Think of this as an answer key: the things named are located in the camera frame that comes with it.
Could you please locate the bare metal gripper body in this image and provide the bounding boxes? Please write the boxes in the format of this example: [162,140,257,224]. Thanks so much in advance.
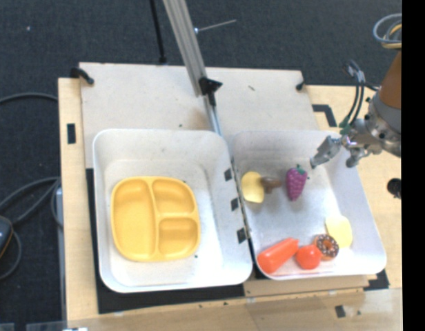
[339,114,402,157]

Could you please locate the purple grapes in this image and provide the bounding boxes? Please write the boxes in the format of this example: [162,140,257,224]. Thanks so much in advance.
[285,164,309,202]

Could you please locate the brown mushroom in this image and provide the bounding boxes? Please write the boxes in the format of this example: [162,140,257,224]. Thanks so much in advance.
[260,176,283,195]

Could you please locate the white plastic tray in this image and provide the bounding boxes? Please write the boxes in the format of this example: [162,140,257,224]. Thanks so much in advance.
[92,128,254,294]
[229,130,388,282]

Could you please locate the pale yellow slice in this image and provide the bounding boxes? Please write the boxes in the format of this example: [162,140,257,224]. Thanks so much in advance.
[324,214,354,249]

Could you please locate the pale yellow crisp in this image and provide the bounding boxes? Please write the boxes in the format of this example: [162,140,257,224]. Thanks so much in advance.
[240,170,266,204]

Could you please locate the chocolate doughnut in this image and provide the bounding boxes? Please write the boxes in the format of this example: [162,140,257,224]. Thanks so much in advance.
[313,233,340,262]

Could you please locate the thin black and white rod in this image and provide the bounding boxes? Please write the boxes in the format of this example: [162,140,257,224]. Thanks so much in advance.
[229,155,255,254]

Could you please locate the orange tomato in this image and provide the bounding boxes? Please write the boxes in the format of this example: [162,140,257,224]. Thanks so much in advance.
[295,243,323,271]

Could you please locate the orange carrot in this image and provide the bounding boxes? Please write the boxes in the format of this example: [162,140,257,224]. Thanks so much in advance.
[256,237,300,275]

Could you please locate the pale wood flat board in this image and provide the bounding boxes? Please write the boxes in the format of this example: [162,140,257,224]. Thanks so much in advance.
[77,61,372,298]

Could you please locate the yellow divided plate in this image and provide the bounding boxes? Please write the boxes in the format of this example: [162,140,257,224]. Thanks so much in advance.
[110,175,202,263]

